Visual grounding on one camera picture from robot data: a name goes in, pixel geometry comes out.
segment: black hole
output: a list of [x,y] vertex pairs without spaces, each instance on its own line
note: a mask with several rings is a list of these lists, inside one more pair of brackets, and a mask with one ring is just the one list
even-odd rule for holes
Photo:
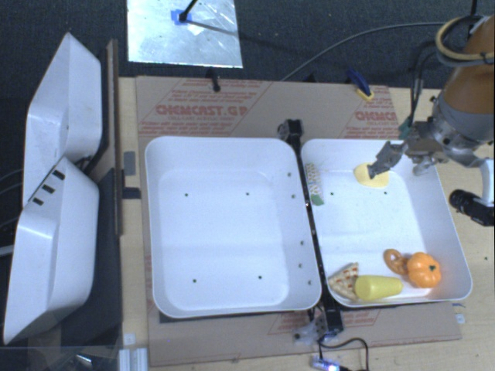
[[65,175],[62,172],[59,172],[58,170],[54,170],[52,175],[54,175],[55,177],[57,177],[60,180],[65,179]]
[[53,194],[55,192],[55,189],[46,184],[43,184],[43,187],[41,188],[44,189],[46,192],[49,192],[50,194]]

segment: blue clamp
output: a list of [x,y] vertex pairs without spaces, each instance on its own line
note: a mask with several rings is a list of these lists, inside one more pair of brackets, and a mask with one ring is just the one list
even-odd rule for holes
[[187,22],[190,22],[193,20],[193,16],[191,14],[187,14],[187,19],[184,22],[181,22],[179,19],[179,15],[183,13],[183,9],[174,9],[170,12],[170,16],[172,18],[172,21],[176,25],[187,25]]
[[363,75],[352,67],[346,71],[347,78],[357,85],[357,94],[361,96],[366,102],[369,102],[374,98],[374,93],[371,92],[368,82],[364,79]]

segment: wooden table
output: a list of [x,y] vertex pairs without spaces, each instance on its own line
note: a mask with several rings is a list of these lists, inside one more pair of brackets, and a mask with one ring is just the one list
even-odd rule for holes
[[[138,142],[136,124],[136,97],[134,79],[121,78],[120,128],[121,150],[136,150]],[[397,111],[398,121],[408,115],[409,90],[391,88],[391,96]],[[416,119],[425,120],[432,110],[429,102],[437,90],[424,90]],[[477,154],[493,158],[493,146],[482,147]],[[445,194],[454,189],[466,189],[481,193],[481,174],[478,170],[465,169],[455,162],[437,167]],[[139,172],[127,178],[127,186],[140,187]],[[126,199],[124,208],[124,231],[121,237],[121,262],[123,284],[124,322],[123,333],[135,335],[133,346],[147,346],[147,313],[145,301],[145,262],[142,245],[141,200]],[[469,269],[473,276],[473,292],[462,305],[456,307],[465,323],[461,325],[463,339],[434,344],[397,345],[370,350],[370,369],[381,371],[411,370],[488,370],[495,364],[495,283],[493,269],[493,227],[484,228],[466,216],[453,213],[459,238],[463,245]],[[364,351],[340,350],[326,355],[340,364],[353,369],[364,368]],[[311,369],[309,355],[278,356],[262,359],[246,359],[238,362],[210,362],[194,365],[152,368],[154,371],[301,371]]]

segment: cardboard sheet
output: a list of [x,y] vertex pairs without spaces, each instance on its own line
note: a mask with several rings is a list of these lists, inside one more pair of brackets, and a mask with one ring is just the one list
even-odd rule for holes
[[[309,323],[306,312],[172,320],[152,300],[149,212],[143,153],[158,136],[275,137],[286,119],[301,119],[311,138],[398,136],[386,87],[364,101],[352,85],[139,77],[136,80],[142,179],[143,237],[151,366],[313,352],[295,345],[293,331]],[[343,311],[345,330],[330,344],[360,336],[370,346],[460,339],[452,305],[436,304]]]

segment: silver metal plate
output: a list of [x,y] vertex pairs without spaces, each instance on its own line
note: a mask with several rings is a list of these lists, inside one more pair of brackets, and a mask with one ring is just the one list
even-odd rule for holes
[[180,23],[190,2],[128,0],[129,60],[242,68],[234,0],[199,0]]

